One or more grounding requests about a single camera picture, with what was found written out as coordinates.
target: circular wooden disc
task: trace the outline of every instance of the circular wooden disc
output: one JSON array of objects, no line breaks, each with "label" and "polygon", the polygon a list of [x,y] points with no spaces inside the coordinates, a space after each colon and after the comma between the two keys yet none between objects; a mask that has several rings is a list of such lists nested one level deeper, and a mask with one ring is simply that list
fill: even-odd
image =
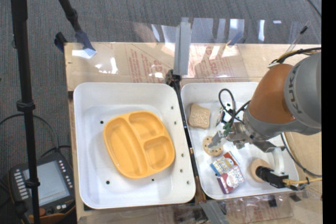
[{"label": "circular wooden disc", "polygon": [[221,153],[223,153],[223,147],[216,148],[215,150],[209,150],[208,145],[211,143],[212,136],[207,136],[203,140],[203,149],[204,151],[210,155],[210,156],[219,156]]},{"label": "circular wooden disc", "polygon": [[258,181],[258,182],[265,182],[265,181],[263,181],[261,178],[259,178],[259,177],[256,175],[256,169],[257,169],[259,166],[264,166],[264,167],[271,168],[271,166],[268,164],[267,161],[265,161],[265,160],[263,160],[263,159],[255,159],[253,162],[251,162],[251,164],[250,164],[250,166],[249,166],[249,170],[250,170],[251,177],[252,177],[255,181]]}]

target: purple package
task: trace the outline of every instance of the purple package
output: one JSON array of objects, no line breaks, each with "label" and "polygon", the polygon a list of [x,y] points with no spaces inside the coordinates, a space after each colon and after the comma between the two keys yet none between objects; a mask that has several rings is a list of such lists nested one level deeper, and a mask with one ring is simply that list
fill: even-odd
[{"label": "purple package", "polygon": [[238,165],[232,166],[228,171],[217,177],[223,193],[228,194],[244,182]]}]

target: tripod leg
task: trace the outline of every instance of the tripod leg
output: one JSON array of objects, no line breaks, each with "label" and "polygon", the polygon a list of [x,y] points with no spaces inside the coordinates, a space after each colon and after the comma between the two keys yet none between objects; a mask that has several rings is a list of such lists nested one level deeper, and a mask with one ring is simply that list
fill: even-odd
[{"label": "tripod leg", "polygon": [[27,19],[28,9],[27,0],[10,0],[12,6],[12,19],[14,41],[17,49],[21,95],[22,99],[17,102],[17,109],[24,113],[26,142],[28,153],[29,180],[26,182],[26,187],[31,188],[33,200],[34,223],[39,224],[39,201],[38,201],[38,186],[37,163],[34,138],[34,118],[32,85],[30,80],[30,65],[28,52],[28,34],[27,34]]},{"label": "tripod leg", "polygon": [[67,19],[71,22],[73,28],[76,31],[76,39],[78,42],[84,44],[84,50],[90,55],[93,56],[96,51],[92,47],[91,42],[89,41],[89,38],[87,37],[86,33],[82,31],[79,23],[78,23],[78,14],[75,9],[70,4],[69,0],[59,0]]}]

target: orange divided plate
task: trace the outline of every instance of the orange divided plate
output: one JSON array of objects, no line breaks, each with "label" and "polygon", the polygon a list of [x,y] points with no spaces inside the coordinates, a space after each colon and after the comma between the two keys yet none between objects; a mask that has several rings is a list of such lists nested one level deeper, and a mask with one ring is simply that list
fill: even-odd
[{"label": "orange divided plate", "polygon": [[173,141],[160,118],[150,111],[135,111],[108,121],[104,142],[118,171],[142,178],[169,167],[175,159]]}]

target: gray carpet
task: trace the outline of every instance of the gray carpet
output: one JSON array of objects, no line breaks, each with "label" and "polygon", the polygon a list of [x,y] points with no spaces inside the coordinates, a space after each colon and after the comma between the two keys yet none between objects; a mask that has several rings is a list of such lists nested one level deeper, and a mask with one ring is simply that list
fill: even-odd
[{"label": "gray carpet", "polygon": [[[75,41],[74,30],[66,20],[58,0],[28,1],[28,38],[35,115],[45,119],[55,130],[61,145],[70,144],[69,113],[64,54],[54,45],[61,31],[68,41]],[[310,0],[321,13],[321,0]],[[308,0],[70,0],[79,14],[82,29],[91,41],[165,42],[150,33],[135,31],[138,25],[176,27],[181,20],[196,22],[206,30],[206,22],[219,19],[244,20],[241,42],[288,44],[307,23],[310,27],[300,44],[321,44],[321,17]],[[16,50],[12,47],[13,31],[10,0],[0,0],[0,121],[18,113],[20,83]],[[264,22],[264,38],[258,37]],[[205,37],[194,31],[192,42],[221,42],[229,37]],[[37,155],[54,147],[47,125],[35,119]],[[71,161],[70,151],[61,150]],[[23,117],[15,117],[0,125],[0,177],[15,164],[27,162]],[[8,194],[0,188],[0,204]],[[62,223],[75,223],[72,214]],[[19,224],[11,202],[0,208],[0,223]]]}]

